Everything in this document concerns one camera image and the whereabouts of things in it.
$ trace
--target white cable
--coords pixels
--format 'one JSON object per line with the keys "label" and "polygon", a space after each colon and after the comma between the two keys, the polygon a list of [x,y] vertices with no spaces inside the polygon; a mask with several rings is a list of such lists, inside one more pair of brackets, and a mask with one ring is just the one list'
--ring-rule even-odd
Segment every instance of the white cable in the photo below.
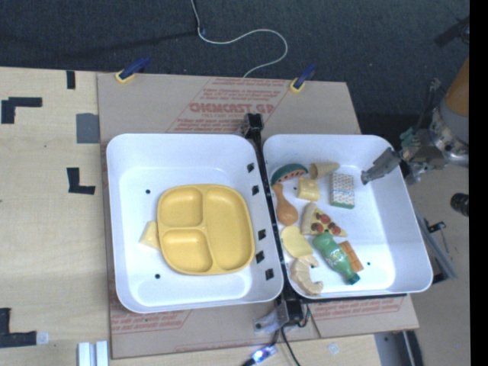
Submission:
{"label": "white cable", "polygon": [[270,63],[261,64],[259,66],[255,66],[254,68],[250,69],[243,77],[247,77],[251,72],[254,72],[257,69],[264,68],[265,66],[270,66],[270,65],[273,65],[275,63],[279,63],[288,54],[288,43],[287,43],[287,41],[284,39],[284,37],[280,33],[278,33],[277,31],[274,31],[274,30],[270,30],[269,28],[259,28],[257,30],[252,30],[252,31],[250,31],[248,33],[245,33],[245,34],[241,35],[240,37],[237,37],[237,38],[235,38],[233,40],[227,40],[227,41],[223,41],[223,42],[218,42],[218,41],[215,41],[215,40],[208,40],[201,33],[201,30],[200,30],[200,17],[198,16],[197,7],[195,6],[194,0],[190,0],[190,2],[191,2],[191,7],[193,8],[193,13],[194,13],[195,19],[197,20],[197,32],[198,32],[198,36],[199,36],[199,38],[201,38],[203,41],[205,41],[207,43],[210,43],[210,44],[213,44],[213,45],[229,45],[231,43],[237,42],[238,40],[241,40],[242,38],[247,37],[247,36],[249,36],[251,34],[254,34],[254,33],[271,33],[271,34],[274,34],[274,35],[278,36],[283,41],[283,44],[284,44],[284,52],[283,52],[283,54],[281,55],[280,58],[275,59],[275,60],[271,61]]}

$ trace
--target cardboard sheet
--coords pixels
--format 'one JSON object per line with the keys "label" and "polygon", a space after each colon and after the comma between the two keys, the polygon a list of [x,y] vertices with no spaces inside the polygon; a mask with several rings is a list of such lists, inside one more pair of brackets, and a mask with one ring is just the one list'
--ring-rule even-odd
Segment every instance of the cardboard sheet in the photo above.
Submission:
{"label": "cardboard sheet", "polygon": [[[348,88],[341,82],[307,82],[300,94],[291,81],[138,74],[120,84],[98,74],[98,106],[107,238],[112,358],[266,344],[253,321],[273,302],[167,313],[126,310],[114,290],[105,149],[122,133],[239,133],[247,113],[260,113],[263,140],[279,133],[360,133]],[[310,304],[311,323],[290,340],[332,338],[414,329],[410,296]]]}

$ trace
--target toy food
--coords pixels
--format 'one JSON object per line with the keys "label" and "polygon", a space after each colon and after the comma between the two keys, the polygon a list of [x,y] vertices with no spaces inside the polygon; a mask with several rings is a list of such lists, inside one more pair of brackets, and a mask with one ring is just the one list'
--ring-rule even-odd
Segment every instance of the toy food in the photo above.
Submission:
{"label": "toy food", "polygon": [[305,236],[300,233],[298,226],[287,226],[281,231],[281,241],[283,247],[294,258],[301,256],[312,255],[312,246],[309,244]]}
{"label": "toy food", "polygon": [[359,275],[352,269],[348,255],[334,241],[328,231],[313,239],[313,245],[318,249],[330,268],[341,274],[349,284],[355,284],[359,281]]}
{"label": "toy food", "polygon": [[344,241],[340,242],[339,246],[342,248],[342,251],[348,254],[349,261],[351,262],[351,267],[353,272],[359,272],[361,270],[364,270],[363,265],[359,261],[358,256],[356,255],[356,252],[354,249],[352,249],[351,244],[349,241]]}
{"label": "toy food", "polygon": [[343,228],[333,222],[313,202],[310,202],[303,210],[300,230],[304,235],[319,235],[328,230],[334,236],[347,236]]}
{"label": "toy food", "polygon": [[281,183],[274,183],[271,188],[276,194],[278,203],[276,205],[276,217],[283,225],[293,225],[298,221],[298,211],[283,195],[283,185]]}
{"label": "toy food", "polygon": [[330,172],[334,172],[339,166],[337,162],[315,162],[310,165],[310,177],[312,179],[323,178]]}
{"label": "toy food", "polygon": [[286,164],[280,167],[271,177],[271,185],[275,183],[282,183],[283,181],[297,178],[303,174],[308,173],[307,168],[301,164]]}
{"label": "toy food", "polygon": [[323,283],[312,282],[310,279],[310,267],[318,266],[319,262],[312,255],[302,256],[291,264],[290,277],[307,294],[319,294],[323,289]]}
{"label": "toy food", "polygon": [[352,209],[355,205],[354,178],[350,175],[332,173],[330,175],[330,204]]}
{"label": "toy food", "polygon": [[308,201],[318,201],[320,198],[317,181],[309,178],[298,178],[297,196]]}
{"label": "toy food", "polygon": [[156,221],[149,221],[146,224],[146,228],[144,228],[144,233],[139,242],[161,251],[161,247],[159,246],[158,224]]}

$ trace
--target bottle cap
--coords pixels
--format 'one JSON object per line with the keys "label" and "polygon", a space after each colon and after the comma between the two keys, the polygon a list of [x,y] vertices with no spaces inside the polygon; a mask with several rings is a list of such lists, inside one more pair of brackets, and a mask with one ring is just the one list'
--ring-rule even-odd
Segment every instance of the bottle cap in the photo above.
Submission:
{"label": "bottle cap", "polygon": [[360,279],[361,278],[359,277],[359,275],[354,274],[354,275],[352,275],[351,277],[348,278],[348,282],[349,282],[349,284],[355,284]]}

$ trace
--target toy bread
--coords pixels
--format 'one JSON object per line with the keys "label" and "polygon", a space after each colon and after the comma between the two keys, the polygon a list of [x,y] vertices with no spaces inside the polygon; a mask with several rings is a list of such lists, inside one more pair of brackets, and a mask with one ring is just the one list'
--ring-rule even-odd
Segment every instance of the toy bread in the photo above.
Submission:
{"label": "toy bread", "polygon": [[302,256],[301,258],[295,259],[291,264],[290,277],[307,294],[319,294],[322,292],[323,283],[312,282],[310,278],[310,267],[318,266],[319,262],[312,255]]}

